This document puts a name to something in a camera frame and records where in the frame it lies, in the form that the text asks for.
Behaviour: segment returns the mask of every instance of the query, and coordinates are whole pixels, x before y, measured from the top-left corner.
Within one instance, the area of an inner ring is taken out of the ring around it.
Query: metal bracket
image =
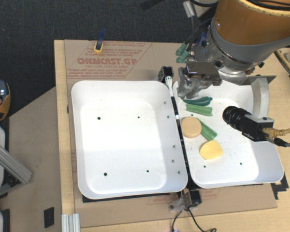
[[[19,161],[14,159],[9,152],[4,149],[0,145],[0,165],[9,172],[12,176],[14,176],[20,184],[26,184],[29,182],[31,177],[31,172]],[[9,186],[5,184],[0,187],[0,196],[7,193],[11,189],[14,189],[16,186],[18,187],[20,184],[15,186]]]
[[[179,212],[191,206],[198,206],[202,203],[199,190],[189,190],[182,195],[178,200],[173,201],[169,205],[170,212]]]
[[[81,232],[79,213],[61,215],[62,232]]]
[[[173,75],[174,75],[173,68],[171,66],[162,66],[155,80],[161,83],[165,83],[165,77],[166,76],[173,77]]]
[[[221,83],[218,70],[209,62],[192,62],[178,68],[177,94],[182,99],[192,99],[198,96],[200,90]]]
[[[270,92],[265,77],[254,80],[251,84],[253,92],[252,115],[256,118],[267,118],[269,112]]]

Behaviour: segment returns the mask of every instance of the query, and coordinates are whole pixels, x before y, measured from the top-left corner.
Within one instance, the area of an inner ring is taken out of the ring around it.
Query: black carpet
[[[190,22],[182,0],[0,0],[0,79],[9,115],[55,86],[54,40],[183,42]]]

